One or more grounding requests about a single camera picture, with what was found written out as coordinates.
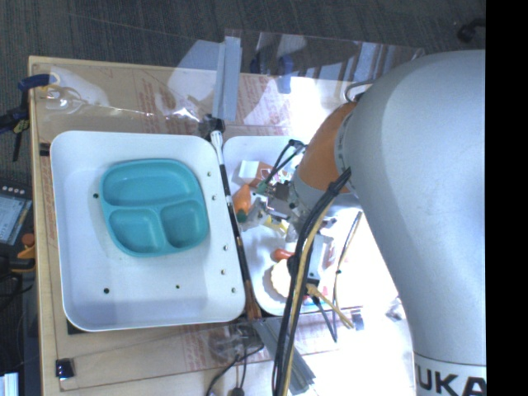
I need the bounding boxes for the orange carrot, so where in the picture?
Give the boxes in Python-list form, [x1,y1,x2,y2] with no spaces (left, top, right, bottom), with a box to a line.
[231,183,253,224]

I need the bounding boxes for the white plastic tray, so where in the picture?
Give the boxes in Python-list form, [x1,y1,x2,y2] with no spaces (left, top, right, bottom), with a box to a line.
[221,134,375,318]
[49,130,248,332]

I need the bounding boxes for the black block with thin wires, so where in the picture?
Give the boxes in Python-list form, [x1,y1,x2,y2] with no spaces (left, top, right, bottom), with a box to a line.
[199,114,227,137]

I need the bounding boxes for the blue divided plate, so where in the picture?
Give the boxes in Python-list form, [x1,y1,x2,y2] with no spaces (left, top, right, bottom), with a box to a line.
[98,158,211,259]

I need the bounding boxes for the thin black and white rod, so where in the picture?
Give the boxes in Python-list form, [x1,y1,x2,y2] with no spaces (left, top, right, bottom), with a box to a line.
[210,130,262,321]

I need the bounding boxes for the beige round biscuit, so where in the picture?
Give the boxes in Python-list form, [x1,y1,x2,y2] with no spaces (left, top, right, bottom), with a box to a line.
[269,257,301,299]

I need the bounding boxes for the white and brown carton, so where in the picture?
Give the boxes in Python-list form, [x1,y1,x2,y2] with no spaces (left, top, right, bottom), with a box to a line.
[237,159,274,186]

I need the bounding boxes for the brown cardboard board red print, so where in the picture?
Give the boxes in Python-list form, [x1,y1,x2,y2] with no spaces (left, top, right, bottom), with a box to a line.
[31,62,408,392]

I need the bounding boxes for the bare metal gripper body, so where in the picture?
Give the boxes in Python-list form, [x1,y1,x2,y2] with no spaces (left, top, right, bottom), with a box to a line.
[258,179,309,222]

